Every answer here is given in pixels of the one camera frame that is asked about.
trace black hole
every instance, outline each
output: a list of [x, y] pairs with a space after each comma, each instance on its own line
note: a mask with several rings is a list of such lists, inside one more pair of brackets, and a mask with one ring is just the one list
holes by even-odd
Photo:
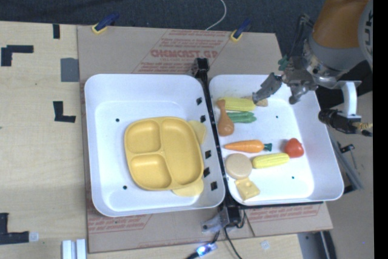
[[204, 169], [204, 177], [206, 177], [208, 174], [210, 174], [210, 169], [208, 167], [206, 167]]
[[218, 186], [217, 186], [217, 182], [216, 181], [213, 181], [211, 184], [210, 184], [210, 188], [213, 190], [217, 189]]

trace orange carrot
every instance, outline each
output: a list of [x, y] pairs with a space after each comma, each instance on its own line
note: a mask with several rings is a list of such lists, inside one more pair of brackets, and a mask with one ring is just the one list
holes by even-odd
[[260, 140], [242, 140], [235, 143], [229, 143], [224, 146], [225, 149], [255, 153], [264, 149], [271, 151], [272, 144], [263, 144]]

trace yellow divided plate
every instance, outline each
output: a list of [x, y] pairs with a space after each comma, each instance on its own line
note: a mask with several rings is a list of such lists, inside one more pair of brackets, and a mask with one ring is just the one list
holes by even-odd
[[124, 147], [131, 176], [143, 189], [180, 189], [202, 177], [201, 148], [184, 119], [168, 116], [131, 123]]

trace toy tomato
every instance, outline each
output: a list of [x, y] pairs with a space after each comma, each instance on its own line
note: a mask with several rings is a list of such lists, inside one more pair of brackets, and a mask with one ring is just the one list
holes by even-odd
[[298, 158], [304, 154], [304, 149], [302, 144], [296, 138], [291, 138], [286, 143], [284, 152], [288, 154], [290, 158]]

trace cardboard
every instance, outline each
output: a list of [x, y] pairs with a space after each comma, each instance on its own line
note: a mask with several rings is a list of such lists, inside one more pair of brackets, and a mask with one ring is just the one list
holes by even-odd
[[[207, 58], [208, 77], [221, 74], [279, 74], [281, 58], [276, 36], [244, 33], [238, 42], [230, 32], [202, 30], [108, 27], [100, 35], [90, 26], [78, 26], [79, 78], [89, 252], [210, 241], [201, 223], [218, 209], [110, 218], [99, 214], [90, 194], [84, 84], [98, 73], [190, 74], [195, 58]], [[332, 223], [325, 203], [247, 209], [247, 223], [232, 229], [231, 238], [264, 237], [296, 232], [326, 230]]]

